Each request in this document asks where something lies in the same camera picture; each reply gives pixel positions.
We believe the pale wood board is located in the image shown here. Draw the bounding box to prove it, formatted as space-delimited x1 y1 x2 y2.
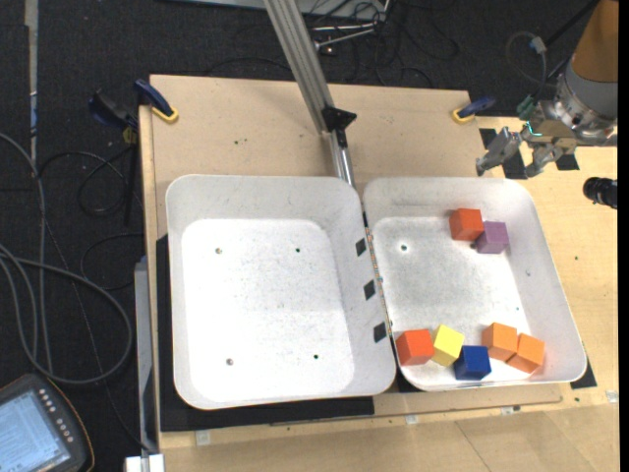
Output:
146 73 564 435

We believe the light orange cube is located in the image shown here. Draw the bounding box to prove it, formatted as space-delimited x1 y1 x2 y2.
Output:
506 332 547 376
481 321 520 363

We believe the black cylinder on white bracket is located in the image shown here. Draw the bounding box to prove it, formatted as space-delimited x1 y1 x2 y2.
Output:
582 176 619 211

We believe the dark orange cube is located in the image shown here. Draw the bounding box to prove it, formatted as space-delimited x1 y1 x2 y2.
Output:
394 327 436 368
448 206 486 242

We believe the blue cube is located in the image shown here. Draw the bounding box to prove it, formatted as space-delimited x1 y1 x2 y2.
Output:
452 344 493 383

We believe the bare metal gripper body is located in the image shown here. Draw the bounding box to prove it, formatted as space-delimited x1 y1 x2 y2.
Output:
521 82 619 154

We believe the yellow cube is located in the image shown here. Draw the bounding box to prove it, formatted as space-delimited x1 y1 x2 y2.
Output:
430 324 467 368

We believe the purple cube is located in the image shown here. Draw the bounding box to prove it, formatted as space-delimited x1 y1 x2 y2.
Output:
475 219 511 256

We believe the white plastic tray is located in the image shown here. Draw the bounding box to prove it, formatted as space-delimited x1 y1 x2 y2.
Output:
362 176 589 393
164 173 398 411

